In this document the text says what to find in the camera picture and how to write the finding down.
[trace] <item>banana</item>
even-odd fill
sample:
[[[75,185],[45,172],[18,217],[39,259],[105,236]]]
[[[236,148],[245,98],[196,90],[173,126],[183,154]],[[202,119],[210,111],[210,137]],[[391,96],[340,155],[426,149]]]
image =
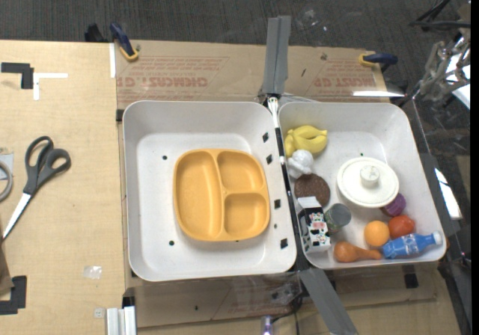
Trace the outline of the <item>banana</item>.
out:
[[[307,150],[313,154],[319,153],[328,143],[328,131],[319,130],[311,125],[303,125],[296,129],[290,129],[284,139],[284,151],[286,157],[291,157],[298,149]]]

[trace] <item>wooden surface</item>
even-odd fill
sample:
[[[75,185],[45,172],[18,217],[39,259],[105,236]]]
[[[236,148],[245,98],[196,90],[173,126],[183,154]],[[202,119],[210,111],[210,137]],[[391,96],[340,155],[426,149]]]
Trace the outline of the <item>wooden surface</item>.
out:
[[[26,308],[0,316],[0,334],[104,334],[104,321],[94,311],[121,307],[127,265],[109,45],[3,41],[2,46],[1,62],[27,62],[37,73],[68,73],[68,79],[40,80],[40,100],[34,101],[31,90],[20,90],[19,75],[0,73],[0,147],[14,153],[14,186],[0,203],[0,224],[5,226],[22,194],[23,157],[31,141],[49,135],[68,150],[73,164],[44,185],[4,243],[11,275],[26,275],[28,286]],[[100,279],[83,275],[91,265],[102,267]],[[459,334],[444,280],[437,271],[431,280],[432,299],[354,307],[362,299],[354,294],[344,303],[360,334]],[[301,335],[328,333],[310,304],[298,319]],[[259,327],[259,319],[245,319],[138,333],[240,335],[256,334]],[[294,331],[294,316],[275,326],[275,335]]]

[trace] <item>brown disc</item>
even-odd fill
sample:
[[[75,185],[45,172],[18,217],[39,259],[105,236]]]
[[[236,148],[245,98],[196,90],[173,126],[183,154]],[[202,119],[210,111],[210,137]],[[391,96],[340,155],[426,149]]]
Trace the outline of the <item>brown disc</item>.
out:
[[[316,174],[303,174],[294,185],[296,198],[315,196],[322,207],[326,206],[331,196],[326,181]]]

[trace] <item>orange divided plate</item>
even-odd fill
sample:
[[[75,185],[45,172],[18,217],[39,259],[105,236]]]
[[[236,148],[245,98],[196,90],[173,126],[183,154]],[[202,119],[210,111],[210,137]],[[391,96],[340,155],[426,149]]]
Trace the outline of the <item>orange divided plate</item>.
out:
[[[173,198],[181,229],[200,241],[253,238],[269,223],[263,168],[239,150],[184,153],[174,167]]]

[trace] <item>red tomato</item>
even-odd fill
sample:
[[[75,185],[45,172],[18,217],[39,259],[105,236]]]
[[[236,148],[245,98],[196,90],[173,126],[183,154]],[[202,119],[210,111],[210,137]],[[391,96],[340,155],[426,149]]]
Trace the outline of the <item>red tomato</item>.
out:
[[[396,239],[412,233],[415,228],[415,222],[407,215],[398,215],[389,220],[388,227],[391,238]]]

